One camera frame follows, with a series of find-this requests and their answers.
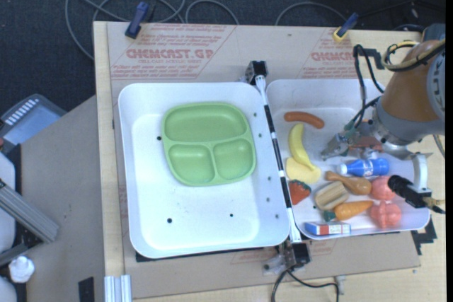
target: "blue clamp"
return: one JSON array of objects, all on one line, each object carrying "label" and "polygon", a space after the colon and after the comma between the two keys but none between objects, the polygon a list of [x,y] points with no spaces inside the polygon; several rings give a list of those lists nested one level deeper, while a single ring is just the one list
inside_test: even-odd
[{"label": "blue clamp", "polygon": [[341,42],[343,38],[346,36],[346,33],[349,29],[354,28],[355,24],[357,24],[357,19],[359,15],[357,13],[352,13],[349,19],[343,24],[343,26],[338,27],[335,32],[333,32],[332,38],[336,42]]},{"label": "blue clamp", "polygon": [[126,36],[130,38],[136,39],[140,29],[140,23],[144,20],[144,17],[147,15],[149,9],[149,5],[143,1],[137,6],[137,10],[135,11],[134,19],[130,22],[129,26],[126,29]]}]

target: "small box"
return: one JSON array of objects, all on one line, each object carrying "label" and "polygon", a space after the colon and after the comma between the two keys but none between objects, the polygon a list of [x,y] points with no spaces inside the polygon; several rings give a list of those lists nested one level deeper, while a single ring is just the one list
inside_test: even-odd
[{"label": "small box", "polygon": [[342,221],[328,221],[325,223],[305,223],[305,229],[315,236],[327,236],[330,234],[347,234],[351,232],[351,226]]}]

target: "pink toy food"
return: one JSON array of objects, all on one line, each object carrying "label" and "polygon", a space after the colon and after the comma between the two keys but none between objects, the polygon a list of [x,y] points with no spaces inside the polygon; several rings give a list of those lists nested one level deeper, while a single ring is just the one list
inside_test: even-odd
[{"label": "pink toy food", "polygon": [[371,217],[381,228],[395,226],[401,220],[401,209],[396,204],[380,201],[379,205],[371,207]]},{"label": "pink toy food", "polygon": [[371,195],[378,200],[392,200],[395,193],[389,187],[389,176],[378,176],[372,181]]}]

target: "toy hot dog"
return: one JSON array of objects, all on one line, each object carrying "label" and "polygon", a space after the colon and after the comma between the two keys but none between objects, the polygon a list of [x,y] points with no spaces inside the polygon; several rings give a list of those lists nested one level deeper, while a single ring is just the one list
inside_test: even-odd
[{"label": "toy hot dog", "polygon": [[307,124],[310,124],[311,126],[314,126],[317,129],[322,129],[324,127],[324,121],[320,119],[318,116],[315,116],[311,113],[308,112],[302,112],[302,111],[291,111],[291,112],[286,112],[285,116],[283,116],[285,121],[288,122],[305,122]]}]

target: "toy banana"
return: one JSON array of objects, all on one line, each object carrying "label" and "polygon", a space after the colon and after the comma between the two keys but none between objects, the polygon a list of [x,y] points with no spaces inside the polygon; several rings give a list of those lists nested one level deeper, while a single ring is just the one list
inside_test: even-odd
[{"label": "toy banana", "polygon": [[315,170],[317,166],[313,165],[302,145],[302,136],[304,134],[304,124],[302,122],[295,124],[289,131],[289,151],[295,161],[305,165],[310,170]]},{"label": "toy banana", "polygon": [[313,184],[321,177],[321,169],[315,167],[315,169],[310,170],[308,166],[298,163],[294,158],[287,158],[286,174],[291,180],[298,179],[306,184]]}]

